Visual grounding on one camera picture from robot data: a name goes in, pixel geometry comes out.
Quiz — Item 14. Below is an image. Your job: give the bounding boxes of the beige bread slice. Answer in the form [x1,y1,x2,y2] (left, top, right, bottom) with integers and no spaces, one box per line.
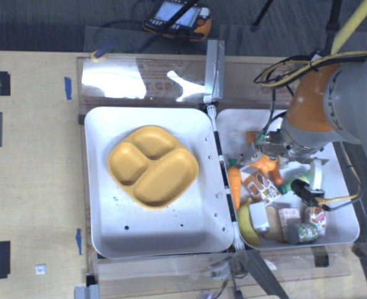
[263,205,286,242]

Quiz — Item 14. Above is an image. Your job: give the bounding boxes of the pink carton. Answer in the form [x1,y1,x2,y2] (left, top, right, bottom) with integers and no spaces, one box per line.
[277,207,302,234]

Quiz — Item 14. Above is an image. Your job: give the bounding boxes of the yellow divided plate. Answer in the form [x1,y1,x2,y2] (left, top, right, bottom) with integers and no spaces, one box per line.
[107,125,200,211]

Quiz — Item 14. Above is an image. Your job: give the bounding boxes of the orange toy figure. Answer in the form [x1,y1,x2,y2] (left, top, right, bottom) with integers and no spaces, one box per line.
[249,154,284,186]

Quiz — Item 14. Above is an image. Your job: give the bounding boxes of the green patterned can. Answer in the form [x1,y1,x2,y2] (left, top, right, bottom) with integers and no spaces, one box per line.
[285,222,320,245]

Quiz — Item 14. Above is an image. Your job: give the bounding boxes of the white plastic tray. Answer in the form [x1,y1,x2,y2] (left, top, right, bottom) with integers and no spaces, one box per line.
[83,106,236,259]
[216,108,361,250]

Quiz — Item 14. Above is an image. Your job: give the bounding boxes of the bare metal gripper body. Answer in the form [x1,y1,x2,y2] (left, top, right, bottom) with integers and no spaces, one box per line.
[260,129,329,165]

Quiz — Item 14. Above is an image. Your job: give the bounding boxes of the thin black and white rod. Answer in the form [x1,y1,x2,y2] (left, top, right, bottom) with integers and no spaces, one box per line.
[206,103,245,252]

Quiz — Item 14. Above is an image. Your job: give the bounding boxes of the black cylinder on white bracket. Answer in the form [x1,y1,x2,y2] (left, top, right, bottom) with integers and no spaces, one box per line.
[290,159,326,207]

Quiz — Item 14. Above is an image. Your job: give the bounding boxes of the yellow banana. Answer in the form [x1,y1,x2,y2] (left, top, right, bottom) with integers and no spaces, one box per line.
[236,197,262,247]

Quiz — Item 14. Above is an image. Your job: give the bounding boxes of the orange and white carton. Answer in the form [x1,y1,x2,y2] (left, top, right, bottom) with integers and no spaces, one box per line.
[241,169,282,206]

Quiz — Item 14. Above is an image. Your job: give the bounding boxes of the orange block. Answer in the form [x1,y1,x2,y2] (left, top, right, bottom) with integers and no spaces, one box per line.
[245,131,260,146]

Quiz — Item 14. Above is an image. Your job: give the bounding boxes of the orange carrot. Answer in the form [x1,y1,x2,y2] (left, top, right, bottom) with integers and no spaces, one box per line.
[227,158,243,212]

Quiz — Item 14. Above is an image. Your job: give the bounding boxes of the red and white can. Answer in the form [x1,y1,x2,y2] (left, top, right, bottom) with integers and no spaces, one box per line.
[302,206,328,237]

